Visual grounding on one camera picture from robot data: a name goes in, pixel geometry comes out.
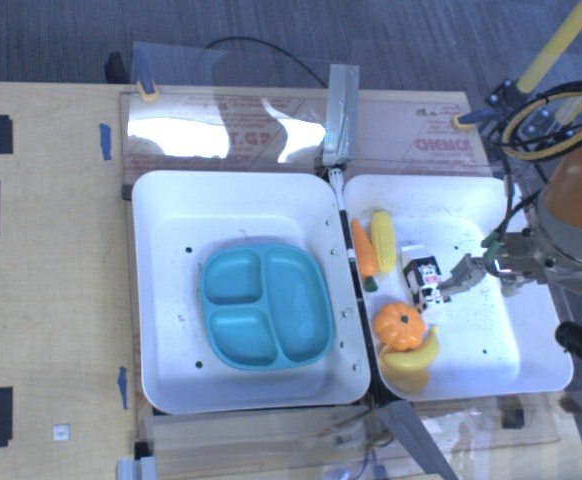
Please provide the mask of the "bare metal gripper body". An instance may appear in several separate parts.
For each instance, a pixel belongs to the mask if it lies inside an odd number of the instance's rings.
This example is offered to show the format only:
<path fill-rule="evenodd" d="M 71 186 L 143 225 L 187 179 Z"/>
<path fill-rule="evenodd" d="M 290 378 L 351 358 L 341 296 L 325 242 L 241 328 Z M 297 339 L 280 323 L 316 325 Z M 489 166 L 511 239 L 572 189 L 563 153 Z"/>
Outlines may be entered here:
<path fill-rule="evenodd" d="M 529 230 L 499 233 L 485 238 L 485 269 L 503 284 L 547 284 L 545 262 L 535 254 Z"/>

